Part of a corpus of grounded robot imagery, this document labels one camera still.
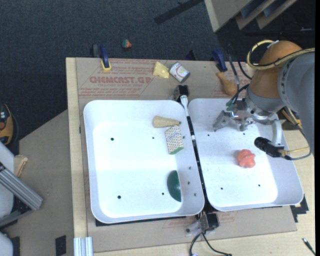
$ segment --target white can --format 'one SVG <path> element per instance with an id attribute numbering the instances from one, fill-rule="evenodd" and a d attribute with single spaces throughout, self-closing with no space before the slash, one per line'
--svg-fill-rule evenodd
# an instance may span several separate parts
<path id="1" fill-rule="evenodd" d="M 190 76 L 190 72 L 186 70 L 178 61 L 171 66 L 169 72 L 181 83 L 183 83 Z"/>

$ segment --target green object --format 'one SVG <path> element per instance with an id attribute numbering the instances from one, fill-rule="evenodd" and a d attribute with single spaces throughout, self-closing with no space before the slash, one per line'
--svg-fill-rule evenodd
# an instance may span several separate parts
<path id="1" fill-rule="evenodd" d="M 176 170 L 170 172 L 166 180 L 166 185 L 168 187 L 170 196 L 172 196 L 175 200 L 181 202 L 181 188 L 178 172 Z"/>

